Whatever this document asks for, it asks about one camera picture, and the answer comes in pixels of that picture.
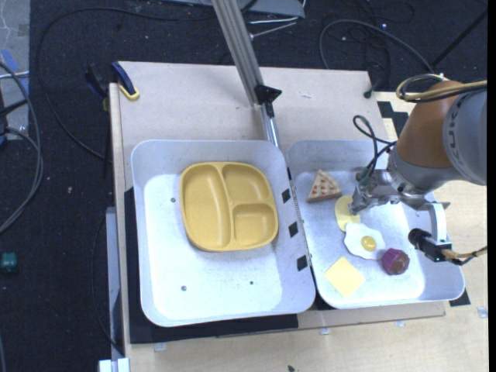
dark carpet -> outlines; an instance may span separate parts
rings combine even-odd
[[[308,0],[305,19],[258,36],[253,45],[260,66],[369,71],[379,90],[393,91],[430,69],[469,82],[487,78],[486,9],[487,0]],[[249,12],[245,17],[268,19]],[[275,26],[248,28],[258,33]],[[115,60],[233,63],[211,8],[31,0],[29,92],[45,168],[36,197],[0,235],[0,251],[16,252],[19,261],[17,274],[0,277],[0,333],[9,371],[95,370],[111,356],[91,285],[97,240],[95,300],[108,328],[105,226],[98,228],[113,203],[112,170],[104,155],[109,118],[84,72],[96,64],[110,81]],[[0,150],[0,220],[25,198],[35,162],[35,150],[25,141]]]

wooden table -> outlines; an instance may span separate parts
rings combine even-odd
[[[124,192],[133,186],[130,154],[143,140],[259,140],[260,113],[249,106],[235,67],[121,62],[141,96],[127,100],[110,86],[115,213],[119,247],[124,353],[131,371],[486,371],[487,256],[463,267],[471,304],[394,305],[298,315],[299,328],[264,334],[153,344],[129,340]],[[395,138],[377,101],[409,112],[392,93],[376,93],[366,72],[261,68],[267,85],[283,90],[274,103],[281,149],[297,140],[363,139],[352,124],[365,115],[379,137]],[[447,227],[455,249],[487,244],[486,188],[452,182],[436,192],[450,201]]]

cheese slice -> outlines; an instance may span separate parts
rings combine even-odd
[[[344,298],[353,295],[365,282],[365,277],[345,257],[340,257],[324,277]]]
[[[307,196],[307,202],[315,202],[325,198],[339,197],[341,187],[336,179],[323,170],[317,171],[312,188]]]

metal pole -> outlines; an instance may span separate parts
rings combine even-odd
[[[212,0],[212,5],[219,19],[232,59],[241,77],[246,95],[252,105],[262,106],[260,111],[267,140],[280,147],[274,117],[268,114],[266,104],[258,100],[255,92],[255,87],[264,85],[264,80],[239,6],[236,0]]]

pizza slice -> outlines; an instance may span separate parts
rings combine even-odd
[[[325,198],[339,197],[340,195],[341,187],[336,179],[329,173],[318,170],[312,188],[308,193],[307,202],[316,202]]]

